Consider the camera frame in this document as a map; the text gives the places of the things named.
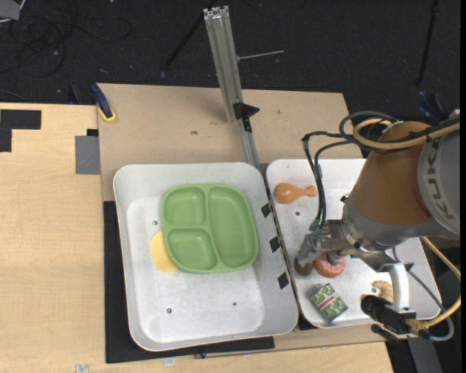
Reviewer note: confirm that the black cylinder on white bracket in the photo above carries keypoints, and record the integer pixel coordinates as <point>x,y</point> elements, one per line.
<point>398,286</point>

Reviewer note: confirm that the brown cardboard board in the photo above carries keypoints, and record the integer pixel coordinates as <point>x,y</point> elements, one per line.
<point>171,130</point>

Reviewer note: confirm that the green divided plate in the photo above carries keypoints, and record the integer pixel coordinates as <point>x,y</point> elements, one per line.
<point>233,227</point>

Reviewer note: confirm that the white plastic tray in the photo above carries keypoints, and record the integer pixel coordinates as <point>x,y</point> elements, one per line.
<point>202,301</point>
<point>287,224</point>

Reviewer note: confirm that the pink doughnut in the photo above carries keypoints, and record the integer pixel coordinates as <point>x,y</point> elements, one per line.
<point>328,270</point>

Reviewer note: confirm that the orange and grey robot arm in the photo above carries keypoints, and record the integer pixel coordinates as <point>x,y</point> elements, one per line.
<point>392,185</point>

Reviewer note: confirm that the yellow round slice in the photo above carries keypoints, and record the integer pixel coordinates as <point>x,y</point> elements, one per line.
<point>160,253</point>

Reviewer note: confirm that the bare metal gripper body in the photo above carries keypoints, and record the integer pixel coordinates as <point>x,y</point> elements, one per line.
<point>339,237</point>

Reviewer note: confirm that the tan toy croissant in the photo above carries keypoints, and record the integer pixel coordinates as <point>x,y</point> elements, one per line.
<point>382,288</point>

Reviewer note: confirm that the green and white can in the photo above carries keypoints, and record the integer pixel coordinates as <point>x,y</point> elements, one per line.
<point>328,302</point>

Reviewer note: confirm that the orange toy drumstick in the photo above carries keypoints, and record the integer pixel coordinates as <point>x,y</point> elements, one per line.
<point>289,193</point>

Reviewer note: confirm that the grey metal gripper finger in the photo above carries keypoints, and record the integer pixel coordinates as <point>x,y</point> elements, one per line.
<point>336,258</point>
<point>303,256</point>

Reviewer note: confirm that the brown round biscuit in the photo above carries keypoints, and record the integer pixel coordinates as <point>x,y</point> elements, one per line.
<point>303,270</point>

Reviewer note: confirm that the thin black and white rod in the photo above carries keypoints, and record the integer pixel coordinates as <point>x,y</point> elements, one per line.
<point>281,243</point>

